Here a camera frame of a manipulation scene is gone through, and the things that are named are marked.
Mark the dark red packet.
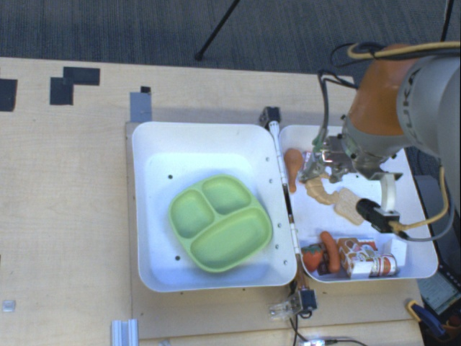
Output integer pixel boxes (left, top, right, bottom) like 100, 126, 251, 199
316, 253, 331, 277

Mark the beige toy bread slice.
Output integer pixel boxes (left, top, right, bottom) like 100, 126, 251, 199
334, 187, 365, 227

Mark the white plastic tray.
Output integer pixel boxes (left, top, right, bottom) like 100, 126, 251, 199
131, 121, 298, 293
279, 124, 439, 283

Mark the red toy sausage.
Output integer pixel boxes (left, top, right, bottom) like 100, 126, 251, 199
320, 231, 341, 274

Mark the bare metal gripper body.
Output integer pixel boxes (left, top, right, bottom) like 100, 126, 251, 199
313, 134, 385, 184

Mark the green divided plate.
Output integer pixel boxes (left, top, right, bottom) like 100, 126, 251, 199
168, 174, 274, 274

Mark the brown toy chicken drumstick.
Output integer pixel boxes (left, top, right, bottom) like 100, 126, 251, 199
284, 148, 305, 195

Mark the black cylinder on white bracket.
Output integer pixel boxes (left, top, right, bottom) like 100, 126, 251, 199
355, 171, 404, 234

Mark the black tripod leg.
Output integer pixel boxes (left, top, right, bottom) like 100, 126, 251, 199
439, 0, 461, 43
194, 0, 259, 61

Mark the black block with thin wires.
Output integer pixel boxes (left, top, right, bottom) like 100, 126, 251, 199
261, 106, 282, 126
300, 288, 319, 312

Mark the thin black and white rod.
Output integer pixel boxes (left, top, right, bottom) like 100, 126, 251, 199
268, 120, 302, 256

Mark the red and white can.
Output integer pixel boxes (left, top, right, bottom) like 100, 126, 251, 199
350, 253, 399, 279

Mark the orange and white carton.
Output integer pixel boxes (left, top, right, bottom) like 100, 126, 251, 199
336, 236, 379, 279

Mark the red toy strawberry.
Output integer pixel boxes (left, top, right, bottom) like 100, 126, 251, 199
301, 244, 324, 272

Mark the beige toy croissant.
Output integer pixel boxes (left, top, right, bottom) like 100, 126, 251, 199
305, 176, 340, 206

